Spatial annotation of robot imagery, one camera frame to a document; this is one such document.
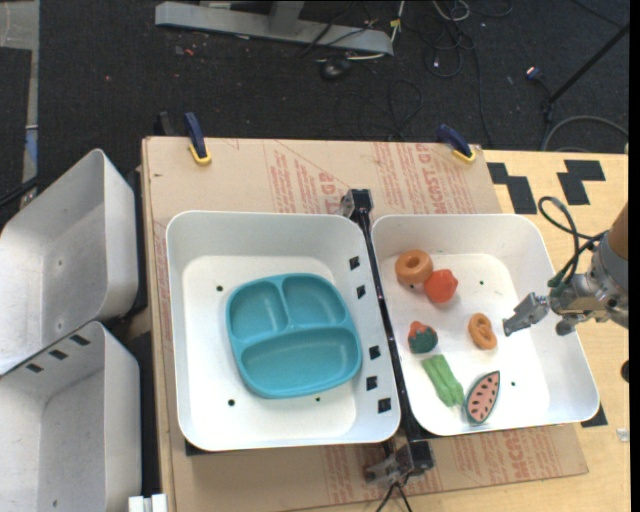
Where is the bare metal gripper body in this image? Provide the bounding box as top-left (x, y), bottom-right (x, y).
top-left (547, 266), bottom-right (630, 330)

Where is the brown cardboard board red print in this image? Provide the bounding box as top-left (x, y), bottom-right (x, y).
top-left (141, 135), bottom-right (590, 512)

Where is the red and green strawberry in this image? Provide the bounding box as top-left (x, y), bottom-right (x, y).
top-left (407, 320), bottom-right (440, 355)

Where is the orange pretzel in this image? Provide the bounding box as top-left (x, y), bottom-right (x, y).
top-left (467, 312), bottom-right (499, 351)

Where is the orange doughnut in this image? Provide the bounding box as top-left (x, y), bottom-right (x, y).
top-left (394, 249), bottom-right (434, 290)

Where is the orange toy pepper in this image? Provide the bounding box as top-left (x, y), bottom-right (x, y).
top-left (423, 268), bottom-right (460, 305)

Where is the white plastic tray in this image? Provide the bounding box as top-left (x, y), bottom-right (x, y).
top-left (164, 209), bottom-right (403, 453)
top-left (0, 320), bottom-right (143, 512)
top-left (0, 148), bottom-right (140, 376)
top-left (370, 213), bottom-right (601, 437)

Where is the blue divided plate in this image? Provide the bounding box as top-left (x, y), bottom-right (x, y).
top-left (225, 272), bottom-right (364, 400)

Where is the pink watermelon slice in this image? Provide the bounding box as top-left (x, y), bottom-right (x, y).
top-left (464, 370), bottom-right (502, 426)

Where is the black block with thin wires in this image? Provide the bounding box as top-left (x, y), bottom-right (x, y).
top-left (342, 188), bottom-right (375, 221)
top-left (363, 438), bottom-right (435, 485)

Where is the green toy celery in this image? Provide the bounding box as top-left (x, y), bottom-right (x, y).
top-left (420, 354), bottom-right (465, 408)

